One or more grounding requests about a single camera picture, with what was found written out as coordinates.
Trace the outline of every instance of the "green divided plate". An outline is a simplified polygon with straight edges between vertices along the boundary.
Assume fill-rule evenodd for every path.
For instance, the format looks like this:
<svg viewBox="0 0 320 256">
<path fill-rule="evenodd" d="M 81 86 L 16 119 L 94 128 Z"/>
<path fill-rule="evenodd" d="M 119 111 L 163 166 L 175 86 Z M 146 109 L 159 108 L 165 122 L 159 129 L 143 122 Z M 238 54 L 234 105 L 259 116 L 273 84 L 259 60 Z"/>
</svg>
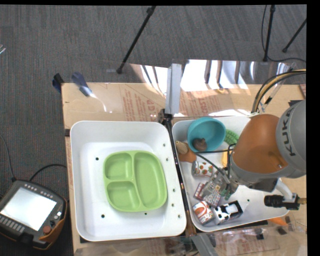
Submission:
<svg viewBox="0 0 320 256">
<path fill-rule="evenodd" d="M 141 150 L 110 154 L 103 163 L 103 180 L 110 205 L 123 212 L 160 208 L 167 200 L 167 183 L 160 160 Z"/>
</svg>

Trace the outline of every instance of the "black connector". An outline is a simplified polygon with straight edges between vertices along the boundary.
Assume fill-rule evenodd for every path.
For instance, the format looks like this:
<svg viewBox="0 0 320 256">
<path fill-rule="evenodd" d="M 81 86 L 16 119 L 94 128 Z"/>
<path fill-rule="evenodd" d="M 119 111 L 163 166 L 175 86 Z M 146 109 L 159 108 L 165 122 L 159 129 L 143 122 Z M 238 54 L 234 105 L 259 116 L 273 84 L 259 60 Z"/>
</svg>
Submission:
<svg viewBox="0 0 320 256">
<path fill-rule="evenodd" d="M 280 208 L 285 207 L 287 210 L 299 210 L 300 203 L 298 203 L 299 197 L 296 196 L 294 202 L 284 202 L 284 196 L 273 194 L 266 195 L 264 197 L 264 204 L 268 207 Z"/>
</svg>

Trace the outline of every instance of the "gray carpet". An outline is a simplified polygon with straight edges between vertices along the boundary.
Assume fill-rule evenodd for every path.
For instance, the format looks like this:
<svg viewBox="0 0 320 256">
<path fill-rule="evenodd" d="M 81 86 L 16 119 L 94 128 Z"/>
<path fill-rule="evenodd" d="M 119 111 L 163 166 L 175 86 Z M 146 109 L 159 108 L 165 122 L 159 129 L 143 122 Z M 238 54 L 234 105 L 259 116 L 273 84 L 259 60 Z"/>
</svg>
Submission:
<svg viewBox="0 0 320 256">
<path fill-rule="evenodd" d="M 66 164 L 61 94 L 52 86 L 56 73 L 87 82 L 130 82 L 116 69 L 139 31 L 145 6 L 0 4 L 0 135 L 6 141 L 14 175 L 29 179 L 48 164 Z M 173 59 L 262 61 L 270 5 L 157 6 L 127 62 L 169 67 Z M 306 67 L 307 26 L 287 53 L 287 45 L 307 18 L 306 4 L 276 5 L 269 61 L 287 58 Z M 34 181 L 68 198 L 66 169 L 52 166 Z M 0 141 L 0 194 L 10 187 L 6 149 Z M 0 236 L 2 256 L 71 256 L 67 219 L 47 251 L 27 248 Z"/>
</svg>

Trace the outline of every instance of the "teal bowl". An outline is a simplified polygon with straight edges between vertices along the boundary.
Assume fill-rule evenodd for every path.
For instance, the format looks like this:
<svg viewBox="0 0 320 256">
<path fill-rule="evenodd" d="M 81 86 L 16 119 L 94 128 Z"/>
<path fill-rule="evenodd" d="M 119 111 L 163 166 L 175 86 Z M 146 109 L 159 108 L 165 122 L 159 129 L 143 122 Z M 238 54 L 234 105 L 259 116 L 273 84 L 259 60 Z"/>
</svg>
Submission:
<svg viewBox="0 0 320 256">
<path fill-rule="evenodd" d="M 200 152 L 193 146 L 194 139 L 205 139 L 207 148 L 205 152 L 214 151 L 225 140 L 225 125 L 213 117 L 200 117 L 194 120 L 187 131 L 188 146 L 193 152 Z"/>
</svg>

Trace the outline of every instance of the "blue object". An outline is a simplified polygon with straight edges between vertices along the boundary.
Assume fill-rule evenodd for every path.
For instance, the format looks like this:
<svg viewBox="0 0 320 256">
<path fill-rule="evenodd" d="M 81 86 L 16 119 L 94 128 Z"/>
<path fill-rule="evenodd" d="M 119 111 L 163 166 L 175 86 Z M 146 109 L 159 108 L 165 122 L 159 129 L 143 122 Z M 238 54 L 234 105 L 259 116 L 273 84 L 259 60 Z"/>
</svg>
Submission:
<svg viewBox="0 0 320 256">
<path fill-rule="evenodd" d="M 212 117 L 200 117 L 194 120 L 187 131 L 188 146 L 193 152 L 199 152 L 194 146 L 194 139 L 205 139 L 207 148 L 205 152 L 214 151 L 225 140 L 226 127 L 218 119 Z"/>
<path fill-rule="evenodd" d="M 74 72 L 72 74 L 72 81 L 77 84 L 78 86 L 80 86 L 80 91 L 85 95 L 85 96 L 89 96 L 92 93 L 92 90 L 89 88 L 89 86 L 87 85 L 87 82 L 84 78 L 84 76 L 79 73 L 79 72 Z"/>
</svg>

